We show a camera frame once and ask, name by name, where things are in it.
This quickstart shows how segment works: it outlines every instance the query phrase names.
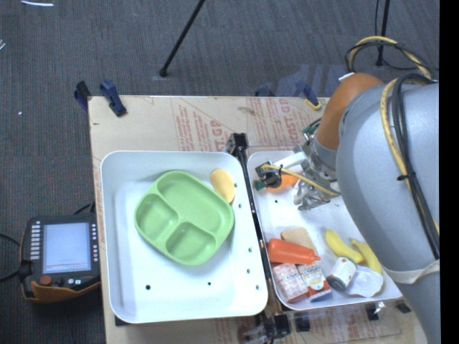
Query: toy bread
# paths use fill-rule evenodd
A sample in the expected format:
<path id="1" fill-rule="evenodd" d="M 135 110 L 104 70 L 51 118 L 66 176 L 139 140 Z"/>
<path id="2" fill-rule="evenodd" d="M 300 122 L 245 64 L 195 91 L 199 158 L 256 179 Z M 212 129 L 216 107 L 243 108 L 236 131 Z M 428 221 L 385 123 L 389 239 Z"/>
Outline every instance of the toy bread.
<path id="1" fill-rule="evenodd" d="M 284 241 L 292 242 L 294 244 L 299 244 L 301 246 L 313 249 L 317 255 L 317 248 L 314 246 L 311 236 L 309 235 L 306 228 L 300 226 L 296 228 L 284 229 L 280 233 L 280 238 Z"/>

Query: green divided plate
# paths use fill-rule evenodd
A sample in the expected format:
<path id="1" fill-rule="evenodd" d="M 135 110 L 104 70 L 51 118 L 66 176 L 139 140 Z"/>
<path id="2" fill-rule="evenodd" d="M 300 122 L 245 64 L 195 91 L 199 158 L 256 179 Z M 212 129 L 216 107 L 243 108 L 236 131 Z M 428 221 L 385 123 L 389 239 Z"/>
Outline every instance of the green divided plate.
<path id="1" fill-rule="evenodd" d="M 231 205 L 186 171 L 163 173 L 138 203 L 134 222 L 142 237 L 183 265 L 206 262 L 235 223 Z"/>

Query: white tray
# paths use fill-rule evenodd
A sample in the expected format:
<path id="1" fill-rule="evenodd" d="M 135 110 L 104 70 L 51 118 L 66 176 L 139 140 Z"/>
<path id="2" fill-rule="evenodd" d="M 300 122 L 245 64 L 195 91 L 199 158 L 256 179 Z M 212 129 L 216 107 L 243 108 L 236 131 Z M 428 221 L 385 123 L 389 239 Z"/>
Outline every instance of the white tray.
<path id="1" fill-rule="evenodd" d="M 190 172 L 211 186 L 215 168 L 235 183 L 235 225 L 219 250 L 199 266 L 180 265 L 137 232 L 134 209 L 162 173 Z M 268 289 L 239 161 L 223 152 L 116 151 L 102 164 L 110 305 L 127 323 L 256 315 Z"/>
<path id="2" fill-rule="evenodd" d="M 293 151 L 258 151 L 253 153 L 248 161 L 247 168 L 252 185 L 258 180 L 255 168 L 266 161 L 276 162 L 293 154 Z M 337 256 L 328 247 L 325 240 L 325 230 L 332 228 L 345 241 L 349 243 L 351 238 L 364 242 L 364 239 L 357 229 L 354 221 L 349 215 L 347 208 L 341 197 L 331 199 L 322 206 L 318 206 L 308 211 L 299 211 L 298 206 L 293 204 L 293 196 L 296 190 L 292 187 L 281 189 L 266 188 L 257 191 L 253 188 L 253 197 L 257 209 L 262 235 L 265 242 L 273 237 L 280 238 L 280 233 L 286 228 L 302 226 L 306 228 L 317 248 L 318 255 L 321 257 L 317 261 L 324 275 L 327 275 L 335 263 Z M 373 297 L 365 298 L 357 295 L 349 295 L 331 288 L 331 296 L 325 296 L 322 300 L 311 302 L 308 298 L 300 299 L 296 302 L 288 303 L 279 293 L 275 284 L 276 295 L 279 300 L 292 310 L 310 310 L 315 308 L 335 307 L 341 305 L 351 305 L 357 303 L 377 302 L 384 300 L 395 300 L 402 297 L 395 283 L 383 272 L 384 283 L 379 293 Z"/>

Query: handheld controller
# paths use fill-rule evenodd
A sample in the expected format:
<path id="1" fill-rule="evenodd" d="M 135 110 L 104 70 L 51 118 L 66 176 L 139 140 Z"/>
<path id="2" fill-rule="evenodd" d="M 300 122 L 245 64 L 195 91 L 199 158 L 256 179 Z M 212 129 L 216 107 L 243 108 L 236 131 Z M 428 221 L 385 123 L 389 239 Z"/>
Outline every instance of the handheld controller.
<path id="1" fill-rule="evenodd" d="M 22 236 L 19 280 L 26 300 L 68 300 L 100 285 L 94 213 L 36 216 Z"/>

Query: tripod stand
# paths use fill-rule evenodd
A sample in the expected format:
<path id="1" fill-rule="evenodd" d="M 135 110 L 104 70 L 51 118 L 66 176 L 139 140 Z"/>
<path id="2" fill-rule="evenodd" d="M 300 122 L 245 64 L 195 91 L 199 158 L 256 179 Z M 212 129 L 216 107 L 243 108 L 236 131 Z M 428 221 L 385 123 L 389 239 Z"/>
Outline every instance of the tripod stand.
<path id="1" fill-rule="evenodd" d="M 188 33 L 189 29 L 191 28 L 191 25 L 193 24 L 194 20 L 196 19 L 197 15 L 198 15 L 199 11 L 201 10 L 202 6 L 204 5 L 205 1 L 206 0 L 199 0 L 196 8 L 194 8 L 193 14 L 190 16 L 188 22 L 186 23 L 186 26 L 185 26 L 184 30 L 182 31 L 182 33 L 180 34 L 180 37 L 177 40 L 177 43 L 175 44 L 174 48 L 172 49 L 171 54 L 167 58 L 164 66 L 159 70 L 160 76 L 162 76 L 162 77 L 167 76 L 167 68 L 171 64 L 172 59 L 174 58 L 175 54 L 177 53 L 177 50 L 179 49 L 182 41 L 184 40 L 184 38 L 185 38 L 186 34 Z"/>
<path id="2" fill-rule="evenodd" d="M 387 18 L 389 16 L 389 5 L 390 5 L 390 0 L 386 0 L 384 4 L 384 15 L 382 17 L 382 27 L 381 27 L 381 36 L 385 37 L 386 36 L 386 27 L 387 27 Z M 384 49 L 384 46 L 379 46 L 378 47 L 378 59 L 376 61 L 377 66 L 382 66 L 383 61 L 382 61 L 382 51 Z"/>

